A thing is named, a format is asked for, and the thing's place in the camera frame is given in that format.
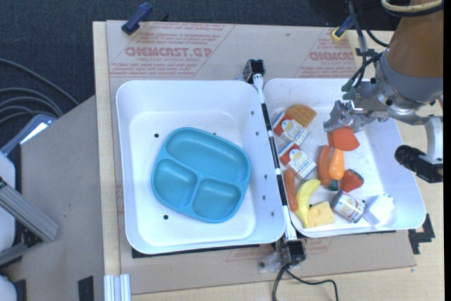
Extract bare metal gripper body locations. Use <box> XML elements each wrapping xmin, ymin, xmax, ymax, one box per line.
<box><xmin>347</xmin><ymin>79</ymin><xmax>442</xmax><ymax>126</ymax></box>

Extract orange waffle biscuit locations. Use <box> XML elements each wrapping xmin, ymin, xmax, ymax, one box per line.
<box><xmin>284</xmin><ymin>104</ymin><xmax>318</xmax><ymax>130</ymax></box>

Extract orange carrot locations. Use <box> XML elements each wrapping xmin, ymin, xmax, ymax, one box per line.
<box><xmin>327</xmin><ymin>148</ymin><xmax>345</xmax><ymax>192</ymax></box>

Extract red and white carton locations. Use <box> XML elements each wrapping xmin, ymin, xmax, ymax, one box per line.
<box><xmin>278</xmin><ymin>143</ymin><xmax>317</xmax><ymax>181</ymax></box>
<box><xmin>271</xmin><ymin>111</ymin><xmax>311</xmax><ymax>147</ymax></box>

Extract white plastic tray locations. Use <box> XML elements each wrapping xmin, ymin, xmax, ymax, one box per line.
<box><xmin>115</xmin><ymin>80</ymin><xmax>288</xmax><ymax>255</ymax></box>
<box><xmin>262</xmin><ymin>77</ymin><xmax>427</xmax><ymax>239</ymax></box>

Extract red strawberry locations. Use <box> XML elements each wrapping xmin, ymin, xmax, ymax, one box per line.
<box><xmin>340</xmin><ymin>168</ymin><xmax>365</xmax><ymax>194</ymax></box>

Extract thin black and white rod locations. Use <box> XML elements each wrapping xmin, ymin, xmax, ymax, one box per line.
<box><xmin>252</xmin><ymin>73</ymin><xmax>299</xmax><ymax>241</ymax></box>

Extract small white printed can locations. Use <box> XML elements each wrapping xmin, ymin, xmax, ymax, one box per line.
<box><xmin>330</xmin><ymin>189</ymin><xmax>366</xmax><ymax>224</ymax></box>

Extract yellow banana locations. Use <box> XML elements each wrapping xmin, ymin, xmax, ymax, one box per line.
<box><xmin>295</xmin><ymin>178</ymin><xmax>322</xmax><ymax>228</ymax></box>

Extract orange sausage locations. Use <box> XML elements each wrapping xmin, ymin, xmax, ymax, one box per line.
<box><xmin>283</xmin><ymin>168</ymin><xmax>299</xmax><ymax>213</ymax></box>

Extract yellow cheese wedge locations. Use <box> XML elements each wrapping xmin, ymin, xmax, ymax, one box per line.
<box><xmin>307</xmin><ymin>200</ymin><xmax>335</xmax><ymax>228</ymax></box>

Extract brown cardboard board red print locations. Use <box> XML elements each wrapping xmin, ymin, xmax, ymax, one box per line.
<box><xmin>105</xmin><ymin>20</ymin><xmax>417</xmax><ymax>295</ymax></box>

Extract blue divided plate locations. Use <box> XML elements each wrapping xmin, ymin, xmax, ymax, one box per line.
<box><xmin>150</xmin><ymin>126</ymin><xmax>252</xmax><ymax>224</ymax></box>

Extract black cylinder on white bracket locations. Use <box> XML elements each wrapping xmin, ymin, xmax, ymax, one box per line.
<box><xmin>394</xmin><ymin>115</ymin><xmax>445</xmax><ymax>184</ymax></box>

